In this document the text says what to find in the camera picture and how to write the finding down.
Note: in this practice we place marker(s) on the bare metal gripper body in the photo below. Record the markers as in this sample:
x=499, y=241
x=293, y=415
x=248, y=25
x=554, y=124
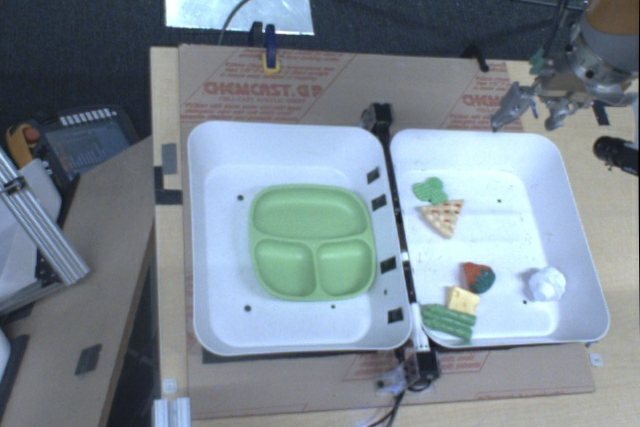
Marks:
x=570, y=85

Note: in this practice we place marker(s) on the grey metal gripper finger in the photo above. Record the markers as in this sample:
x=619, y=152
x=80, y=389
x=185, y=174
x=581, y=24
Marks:
x=511, y=107
x=559, y=115

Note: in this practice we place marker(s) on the green broccoli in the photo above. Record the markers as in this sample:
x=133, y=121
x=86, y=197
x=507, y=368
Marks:
x=429, y=190

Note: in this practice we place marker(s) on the white plastic tray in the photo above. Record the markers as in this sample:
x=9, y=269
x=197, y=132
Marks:
x=225, y=240
x=505, y=235

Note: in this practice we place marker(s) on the yellow pizza slice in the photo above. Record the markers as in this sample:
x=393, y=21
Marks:
x=442, y=216

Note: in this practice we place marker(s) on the thin black and white rod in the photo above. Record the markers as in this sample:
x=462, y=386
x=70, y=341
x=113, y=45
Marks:
x=398, y=215

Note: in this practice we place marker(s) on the white crumpled ball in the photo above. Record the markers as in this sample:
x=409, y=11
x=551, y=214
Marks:
x=546, y=284

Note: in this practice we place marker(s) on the red and green strawberry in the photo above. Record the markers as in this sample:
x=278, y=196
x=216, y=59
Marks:
x=478, y=278

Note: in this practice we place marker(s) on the brown cardboard board, red print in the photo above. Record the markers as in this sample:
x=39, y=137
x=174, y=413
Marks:
x=320, y=80

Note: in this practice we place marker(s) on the yellow cheese wedge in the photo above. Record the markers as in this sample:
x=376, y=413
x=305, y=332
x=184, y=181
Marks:
x=462, y=300

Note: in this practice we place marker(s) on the green beans bundle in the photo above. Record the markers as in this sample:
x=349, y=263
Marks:
x=447, y=321

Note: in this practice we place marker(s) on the green divided plate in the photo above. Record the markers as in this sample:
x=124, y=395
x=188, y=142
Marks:
x=310, y=235

